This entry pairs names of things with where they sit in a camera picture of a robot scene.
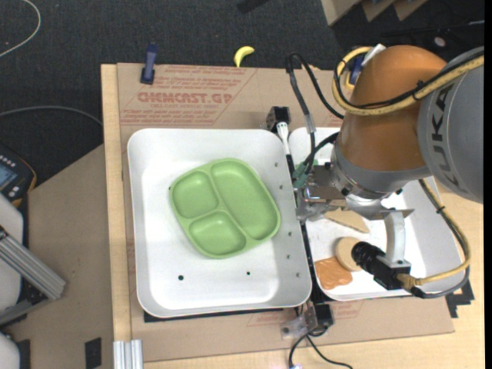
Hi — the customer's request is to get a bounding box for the tan pizza slice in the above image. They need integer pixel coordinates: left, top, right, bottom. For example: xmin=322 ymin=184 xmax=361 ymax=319
xmin=323 ymin=208 xmax=371 ymax=234

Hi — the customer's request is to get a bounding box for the yellow banana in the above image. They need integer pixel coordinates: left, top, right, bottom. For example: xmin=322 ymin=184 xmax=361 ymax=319
xmin=234 ymin=45 xmax=256 ymax=68

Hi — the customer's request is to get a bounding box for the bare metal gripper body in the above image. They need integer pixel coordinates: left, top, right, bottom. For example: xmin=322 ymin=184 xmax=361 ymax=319
xmin=304 ymin=163 xmax=390 ymax=218

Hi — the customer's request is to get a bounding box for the orange bread slice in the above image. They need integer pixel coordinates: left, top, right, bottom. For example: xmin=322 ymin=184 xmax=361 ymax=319
xmin=314 ymin=256 xmax=354 ymax=292

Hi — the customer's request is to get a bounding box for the black cylinder on white bracket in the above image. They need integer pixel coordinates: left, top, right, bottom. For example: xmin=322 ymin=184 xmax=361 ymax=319
xmin=351 ymin=208 xmax=415 ymax=291

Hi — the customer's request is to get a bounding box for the white plastic tray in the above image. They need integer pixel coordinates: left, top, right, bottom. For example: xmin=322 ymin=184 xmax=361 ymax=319
xmin=287 ymin=126 xmax=468 ymax=302
xmin=126 ymin=128 xmax=313 ymax=318

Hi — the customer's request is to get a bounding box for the round tan biscuit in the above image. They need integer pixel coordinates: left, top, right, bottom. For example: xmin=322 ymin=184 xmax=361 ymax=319
xmin=334 ymin=236 xmax=366 ymax=272

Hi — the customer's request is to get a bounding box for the brown cardboard board, red print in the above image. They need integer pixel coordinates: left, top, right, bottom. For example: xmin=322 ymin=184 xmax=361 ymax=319
xmin=116 ymin=62 xmax=467 ymax=363

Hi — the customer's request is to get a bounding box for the black block with thin wires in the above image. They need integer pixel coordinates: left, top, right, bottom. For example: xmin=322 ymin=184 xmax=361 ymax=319
xmin=314 ymin=304 xmax=335 ymax=328
xmin=268 ymin=105 xmax=291 ymax=132

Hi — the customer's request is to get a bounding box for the green divided plate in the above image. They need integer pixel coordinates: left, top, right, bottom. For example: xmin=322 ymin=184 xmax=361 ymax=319
xmin=168 ymin=158 xmax=282 ymax=260

